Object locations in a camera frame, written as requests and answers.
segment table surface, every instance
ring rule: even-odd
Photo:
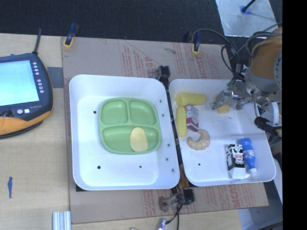
[[[0,34],[0,57],[31,53],[36,35]],[[38,56],[62,68],[60,36],[41,36]],[[70,210],[64,92],[54,88],[54,111],[37,128],[0,139],[0,229],[52,229],[52,213]],[[12,196],[8,181],[12,178]],[[73,224],[73,230],[155,230],[160,217]],[[177,221],[167,225],[176,229]],[[237,210],[180,215],[180,229],[241,229]]]

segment white tray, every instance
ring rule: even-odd
[[[168,189],[179,182],[175,139],[164,85],[155,79],[78,75],[69,84],[72,168],[84,190]],[[138,155],[115,154],[99,135],[99,107],[115,97],[141,98],[157,110],[160,147]]]
[[[187,145],[187,137],[197,140],[199,134],[188,129],[179,137],[183,166],[187,179],[196,186],[256,183],[271,181],[276,168],[266,134],[256,127],[254,104],[246,104],[241,110],[230,108],[227,114],[218,114],[211,103],[221,90],[226,91],[229,80],[177,79],[170,83],[169,92],[173,113],[176,113],[176,95],[179,92],[202,93],[208,100],[195,106],[199,111],[199,127],[208,131],[211,143],[205,150],[193,150]],[[250,138],[256,156],[257,173],[246,179],[232,179],[227,170],[225,147],[239,139]]]

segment blue screen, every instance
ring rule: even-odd
[[[0,106],[39,101],[29,60],[0,63]]]

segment cardboard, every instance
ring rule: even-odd
[[[159,200],[172,195],[170,189],[83,191],[72,176],[69,82],[79,74],[151,78],[158,66],[169,66],[174,79],[230,79],[221,57],[221,45],[75,38],[71,48],[62,46],[66,135],[69,166],[71,221],[73,224],[173,215],[163,212]],[[263,183],[193,187],[195,202],[181,214],[267,206]]]

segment green divided plate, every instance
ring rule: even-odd
[[[134,151],[130,134],[136,127],[144,130],[148,149]],[[112,98],[104,101],[99,110],[100,138],[105,148],[118,154],[142,154],[160,146],[161,130],[155,107],[138,98]]]

